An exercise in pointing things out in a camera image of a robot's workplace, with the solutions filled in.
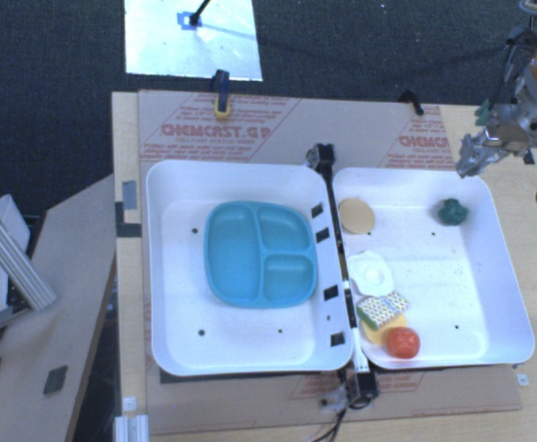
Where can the red tomato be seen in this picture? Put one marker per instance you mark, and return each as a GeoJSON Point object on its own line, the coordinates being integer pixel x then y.
{"type": "Point", "coordinates": [403, 342]}

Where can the green broccoli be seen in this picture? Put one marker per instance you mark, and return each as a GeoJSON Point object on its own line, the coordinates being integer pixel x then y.
{"type": "Point", "coordinates": [452, 212]}

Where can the white fried egg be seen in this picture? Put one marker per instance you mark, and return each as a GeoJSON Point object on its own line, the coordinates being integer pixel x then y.
{"type": "Point", "coordinates": [370, 274]}

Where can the thin black and white rod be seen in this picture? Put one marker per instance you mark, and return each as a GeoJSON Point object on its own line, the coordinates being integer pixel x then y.
{"type": "Point", "coordinates": [340, 247]}

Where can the white plastic tray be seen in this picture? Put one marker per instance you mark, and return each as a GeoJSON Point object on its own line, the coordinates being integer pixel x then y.
{"type": "Point", "coordinates": [249, 339]}
{"type": "Point", "coordinates": [443, 293]}

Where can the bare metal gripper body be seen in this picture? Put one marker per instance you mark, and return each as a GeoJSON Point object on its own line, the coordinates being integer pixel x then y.
{"type": "Point", "coordinates": [521, 129]}

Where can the tan round biscuit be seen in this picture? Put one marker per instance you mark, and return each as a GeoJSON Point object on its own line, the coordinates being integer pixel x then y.
{"type": "Point", "coordinates": [356, 215]}

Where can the blue divided plate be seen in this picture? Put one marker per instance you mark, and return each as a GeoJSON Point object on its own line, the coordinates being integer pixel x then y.
{"type": "Point", "coordinates": [259, 256]}

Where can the yellow cheese slice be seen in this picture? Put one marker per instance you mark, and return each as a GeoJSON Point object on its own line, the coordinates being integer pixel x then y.
{"type": "Point", "coordinates": [378, 335]}

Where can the brown cardboard board red print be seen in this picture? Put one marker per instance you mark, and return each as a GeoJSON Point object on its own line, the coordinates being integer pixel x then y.
{"type": "Point", "coordinates": [277, 124]}

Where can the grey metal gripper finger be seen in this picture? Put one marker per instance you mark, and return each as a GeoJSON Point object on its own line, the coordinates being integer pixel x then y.
{"type": "Point", "coordinates": [465, 154]}
{"type": "Point", "coordinates": [483, 155]}

